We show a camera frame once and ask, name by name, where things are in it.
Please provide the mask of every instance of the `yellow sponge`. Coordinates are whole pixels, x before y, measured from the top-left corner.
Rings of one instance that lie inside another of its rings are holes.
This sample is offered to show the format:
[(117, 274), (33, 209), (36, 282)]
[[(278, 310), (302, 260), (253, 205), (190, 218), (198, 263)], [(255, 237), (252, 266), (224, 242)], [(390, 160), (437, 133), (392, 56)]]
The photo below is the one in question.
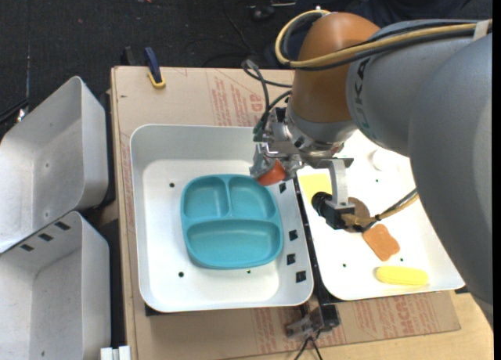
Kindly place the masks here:
[(422, 286), (428, 282), (428, 274), (422, 269), (384, 265), (376, 270), (376, 277), (381, 282), (393, 285)]

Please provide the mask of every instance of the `blue divided plate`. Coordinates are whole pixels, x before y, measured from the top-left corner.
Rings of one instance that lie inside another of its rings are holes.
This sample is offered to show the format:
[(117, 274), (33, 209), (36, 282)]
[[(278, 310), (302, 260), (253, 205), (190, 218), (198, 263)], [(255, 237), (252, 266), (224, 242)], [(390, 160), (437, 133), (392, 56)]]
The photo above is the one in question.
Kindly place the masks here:
[(250, 176), (193, 179), (182, 192), (181, 220), (189, 256), (207, 268), (257, 267), (283, 248), (275, 197)]

